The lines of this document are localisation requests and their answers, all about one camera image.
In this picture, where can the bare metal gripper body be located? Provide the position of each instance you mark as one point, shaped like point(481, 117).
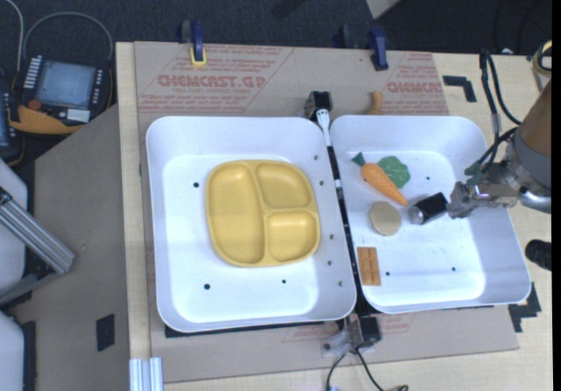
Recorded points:
point(495, 189)

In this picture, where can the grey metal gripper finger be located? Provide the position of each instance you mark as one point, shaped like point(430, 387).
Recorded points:
point(462, 191)
point(459, 208)

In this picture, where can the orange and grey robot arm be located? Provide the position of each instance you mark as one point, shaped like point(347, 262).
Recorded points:
point(535, 135)

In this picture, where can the black can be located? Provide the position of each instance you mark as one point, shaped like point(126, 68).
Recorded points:
point(431, 207)

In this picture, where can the white plastic tray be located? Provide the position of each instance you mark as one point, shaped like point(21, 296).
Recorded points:
point(245, 297)
point(434, 258)

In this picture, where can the green lettuce leaf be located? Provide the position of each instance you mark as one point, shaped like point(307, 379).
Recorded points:
point(398, 170)

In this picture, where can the beige round biscuit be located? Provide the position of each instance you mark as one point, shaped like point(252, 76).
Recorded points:
point(385, 218)

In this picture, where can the orange carrot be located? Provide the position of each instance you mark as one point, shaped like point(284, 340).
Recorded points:
point(381, 182)

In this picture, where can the orange rectangular waffle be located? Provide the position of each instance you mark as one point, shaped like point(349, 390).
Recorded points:
point(368, 266)

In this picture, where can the tan toy drumstick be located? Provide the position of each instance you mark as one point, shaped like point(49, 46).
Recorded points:
point(375, 104)

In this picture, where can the thin black and white rod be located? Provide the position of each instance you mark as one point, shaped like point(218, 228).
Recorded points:
point(336, 174)

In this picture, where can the yellow divided plate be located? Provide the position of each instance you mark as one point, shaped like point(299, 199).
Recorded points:
point(245, 214)

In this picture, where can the brown cardboard board, red print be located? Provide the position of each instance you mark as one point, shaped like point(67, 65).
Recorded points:
point(271, 78)

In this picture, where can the black cylinder on white bracket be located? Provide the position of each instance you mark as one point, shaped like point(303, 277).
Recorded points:
point(538, 253)

